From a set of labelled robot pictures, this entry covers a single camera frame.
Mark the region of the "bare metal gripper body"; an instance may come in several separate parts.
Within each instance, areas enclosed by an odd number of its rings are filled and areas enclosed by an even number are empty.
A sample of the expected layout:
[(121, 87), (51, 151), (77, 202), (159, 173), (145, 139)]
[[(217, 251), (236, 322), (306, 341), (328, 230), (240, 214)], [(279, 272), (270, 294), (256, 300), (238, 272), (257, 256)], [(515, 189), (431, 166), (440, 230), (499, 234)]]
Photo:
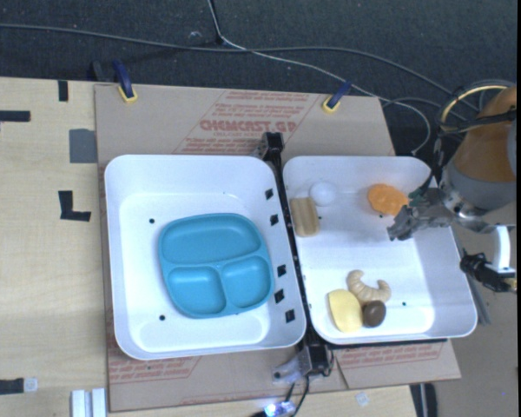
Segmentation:
[(409, 195), (409, 226), (412, 232), (458, 224), (476, 233), (491, 233), (496, 225), (484, 219), (478, 208), (457, 190), (417, 189)]

